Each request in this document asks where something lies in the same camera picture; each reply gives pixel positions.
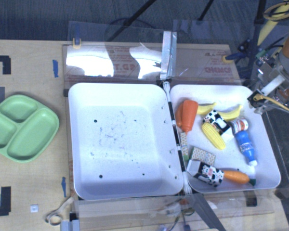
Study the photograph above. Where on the orange carrot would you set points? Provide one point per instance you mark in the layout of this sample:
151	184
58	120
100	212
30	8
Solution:
236	176

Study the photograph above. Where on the orange squeeze bottle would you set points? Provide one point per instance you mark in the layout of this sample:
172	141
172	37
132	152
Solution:
189	114

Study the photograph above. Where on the yellow corn cob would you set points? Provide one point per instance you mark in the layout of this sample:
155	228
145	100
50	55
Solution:
213	135

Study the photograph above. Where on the white plastic tray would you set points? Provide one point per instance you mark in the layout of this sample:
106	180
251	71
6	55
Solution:
120	143
233	156

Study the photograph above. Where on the green divided plate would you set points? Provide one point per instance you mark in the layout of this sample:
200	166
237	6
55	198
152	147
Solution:
31	131

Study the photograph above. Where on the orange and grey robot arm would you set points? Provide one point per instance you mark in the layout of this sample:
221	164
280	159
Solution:
288	56

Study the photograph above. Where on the thin black and white rod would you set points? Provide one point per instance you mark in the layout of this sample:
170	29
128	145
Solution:
175	129

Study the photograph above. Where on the small green and yellow packet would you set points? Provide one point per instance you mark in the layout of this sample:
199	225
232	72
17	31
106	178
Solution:
183	145

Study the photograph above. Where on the blue bottle white cap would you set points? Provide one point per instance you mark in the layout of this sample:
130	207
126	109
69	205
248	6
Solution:
245	145

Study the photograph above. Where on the small red and white can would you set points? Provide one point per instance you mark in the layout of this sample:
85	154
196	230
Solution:
239	125

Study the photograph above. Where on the yellow banana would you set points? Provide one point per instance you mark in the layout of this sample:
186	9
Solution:
204	108
232	113

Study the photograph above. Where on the cow print milk carton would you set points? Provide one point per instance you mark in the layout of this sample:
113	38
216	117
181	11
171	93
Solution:
207	173
219	121

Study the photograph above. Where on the orange patterned small box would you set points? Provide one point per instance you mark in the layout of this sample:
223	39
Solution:
203	156

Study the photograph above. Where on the small white square tile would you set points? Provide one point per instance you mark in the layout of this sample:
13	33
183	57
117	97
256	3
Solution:
34	208

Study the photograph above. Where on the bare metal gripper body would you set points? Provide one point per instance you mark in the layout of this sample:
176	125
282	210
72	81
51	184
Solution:
269	67

